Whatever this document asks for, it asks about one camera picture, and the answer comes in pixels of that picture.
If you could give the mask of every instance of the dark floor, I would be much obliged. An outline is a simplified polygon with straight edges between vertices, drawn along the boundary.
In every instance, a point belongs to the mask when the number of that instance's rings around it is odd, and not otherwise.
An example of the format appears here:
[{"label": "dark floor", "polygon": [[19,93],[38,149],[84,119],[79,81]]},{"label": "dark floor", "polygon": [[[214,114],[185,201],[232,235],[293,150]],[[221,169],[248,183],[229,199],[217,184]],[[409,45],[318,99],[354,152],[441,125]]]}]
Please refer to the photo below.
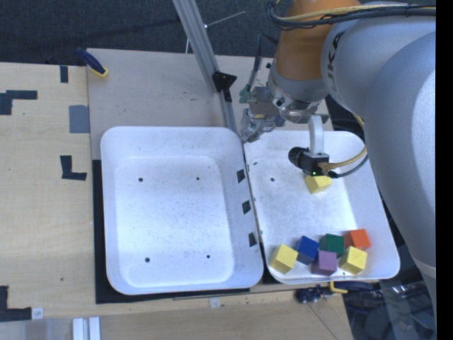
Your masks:
[{"label": "dark floor", "polygon": [[[207,32],[217,55],[254,56],[258,34],[278,37],[279,30],[265,14],[267,0],[196,1],[202,19],[208,25]],[[436,0],[359,1],[436,4]],[[238,16],[215,23],[234,14]],[[0,0],[0,62],[78,65],[81,62],[75,55],[77,47],[185,52],[186,39],[171,0]],[[264,45],[263,55],[272,57],[273,50],[272,45]],[[348,126],[348,113],[331,101],[328,104],[334,124],[338,127],[346,124],[346,128],[357,129]],[[401,241],[396,228],[394,234],[396,240]],[[404,251],[404,243],[399,244],[401,251]],[[395,281],[418,283],[418,270],[410,257],[405,258],[407,256],[402,256],[402,261],[405,261],[403,270]],[[424,296],[423,289],[417,289],[418,294]],[[382,324],[385,336],[366,337],[365,333],[376,334],[367,319],[371,310],[364,312],[363,308],[357,309],[354,301],[355,298],[345,297],[351,327],[357,339],[405,339],[397,334],[391,337],[391,332],[385,327],[393,321],[389,319],[388,310],[385,312],[387,319],[382,320],[387,321]],[[379,317],[377,310],[370,316],[375,319],[385,317]],[[432,334],[428,331],[420,339],[431,339],[430,336]]]}]

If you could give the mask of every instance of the yellow cube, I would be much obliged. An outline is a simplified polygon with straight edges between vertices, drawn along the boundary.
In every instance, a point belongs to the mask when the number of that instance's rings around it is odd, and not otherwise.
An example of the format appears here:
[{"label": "yellow cube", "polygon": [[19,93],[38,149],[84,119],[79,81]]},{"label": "yellow cube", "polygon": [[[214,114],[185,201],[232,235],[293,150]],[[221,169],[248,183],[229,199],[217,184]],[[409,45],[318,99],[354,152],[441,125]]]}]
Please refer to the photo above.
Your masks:
[{"label": "yellow cube", "polygon": [[320,193],[321,191],[325,191],[332,184],[332,179],[324,175],[307,175],[305,176],[305,184],[310,190],[310,193]]},{"label": "yellow cube", "polygon": [[350,246],[345,254],[340,257],[338,267],[352,274],[358,274],[365,269],[368,253],[361,249]]},{"label": "yellow cube", "polygon": [[269,267],[274,268],[280,273],[286,273],[294,267],[298,252],[293,248],[281,244],[279,245],[269,261]]}]

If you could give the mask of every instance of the wooden table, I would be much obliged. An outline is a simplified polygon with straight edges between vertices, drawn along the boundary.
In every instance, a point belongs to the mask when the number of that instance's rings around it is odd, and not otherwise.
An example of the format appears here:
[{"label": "wooden table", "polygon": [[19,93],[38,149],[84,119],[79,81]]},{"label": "wooden table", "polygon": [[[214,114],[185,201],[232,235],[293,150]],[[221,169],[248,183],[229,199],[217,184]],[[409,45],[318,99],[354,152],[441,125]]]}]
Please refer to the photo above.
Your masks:
[{"label": "wooden table", "polygon": [[[196,93],[192,89],[205,89],[193,56],[142,55],[147,59],[159,56],[159,69],[165,62],[168,65],[165,69],[173,69],[175,77],[178,69],[183,67],[190,72],[195,79],[195,88],[185,89],[188,99]],[[248,79],[253,59],[217,59],[225,72],[238,74],[237,83],[231,88],[232,96],[237,97]],[[267,74],[265,69],[262,70],[261,74]],[[128,329],[148,334],[151,327],[156,327],[157,334],[165,333],[169,331],[165,324],[175,322],[178,326],[171,325],[175,334],[171,336],[173,339],[188,322],[197,324],[189,326],[188,336],[193,333],[194,339],[200,339],[203,336],[196,337],[198,327],[205,329],[200,330],[203,334],[211,334],[217,325],[226,326],[221,325],[224,315],[229,318],[231,330],[221,330],[216,339],[234,339],[254,332],[249,325],[260,327],[263,332],[272,327],[272,334],[280,330],[311,329],[319,335],[318,339],[351,339],[341,296],[299,305],[291,290],[302,286],[260,283],[251,288],[250,293],[220,297],[220,308],[217,309],[210,308],[208,297],[96,304],[93,140],[90,133],[71,133],[69,129],[69,107],[87,107],[91,104],[88,89],[99,89],[102,84],[101,81],[97,81],[98,86],[90,84],[98,78],[87,72],[85,67],[68,67],[69,80],[62,83],[59,66],[0,63],[0,93],[7,90],[38,92],[36,100],[13,99],[11,115],[0,115],[0,285],[9,286],[8,308],[39,307],[43,309],[45,319],[99,316],[103,334],[108,334],[109,339],[124,339],[119,334],[126,334]],[[156,87],[165,82],[153,81],[151,77],[149,83]],[[171,89],[180,87],[172,88],[167,84],[166,93],[162,94],[171,95]],[[326,107],[321,107],[320,111],[326,111]],[[240,115],[241,108],[235,107],[235,113]],[[86,180],[62,179],[60,157],[64,155],[72,156],[73,172],[87,173]],[[266,319],[268,316],[275,318],[273,324]],[[204,321],[206,317],[213,323]],[[7,334],[19,326],[20,323],[0,324],[0,338],[2,327],[6,331],[3,333]]]}]

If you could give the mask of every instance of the green cube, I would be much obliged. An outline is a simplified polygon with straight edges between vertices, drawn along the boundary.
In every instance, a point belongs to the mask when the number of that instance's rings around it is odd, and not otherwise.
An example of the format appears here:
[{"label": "green cube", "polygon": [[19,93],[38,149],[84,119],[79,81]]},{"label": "green cube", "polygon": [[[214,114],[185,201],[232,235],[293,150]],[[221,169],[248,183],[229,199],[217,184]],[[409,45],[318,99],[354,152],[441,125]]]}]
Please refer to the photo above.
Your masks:
[{"label": "green cube", "polygon": [[326,234],[319,240],[319,249],[321,251],[335,252],[337,258],[345,253],[345,239],[343,236],[335,234]]}]

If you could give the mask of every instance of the purple cube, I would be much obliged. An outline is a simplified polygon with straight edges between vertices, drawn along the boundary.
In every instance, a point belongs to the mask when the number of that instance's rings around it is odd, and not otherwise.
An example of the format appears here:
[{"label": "purple cube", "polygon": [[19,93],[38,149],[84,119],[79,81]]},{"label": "purple cube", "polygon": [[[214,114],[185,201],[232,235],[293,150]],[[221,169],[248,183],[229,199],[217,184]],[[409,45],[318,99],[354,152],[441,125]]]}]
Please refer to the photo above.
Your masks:
[{"label": "purple cube", "polygon": [[303,235],[297,241],[295,249],[299,252],[297,260],[303,264],[309,265],[314,261],[318,254],[319,243]]},{"label": "purple cube", "polygon": [[337,253],[318,251],[318,256],[311,263],[311,272],[316,275],[330,276],[338,267]]}]

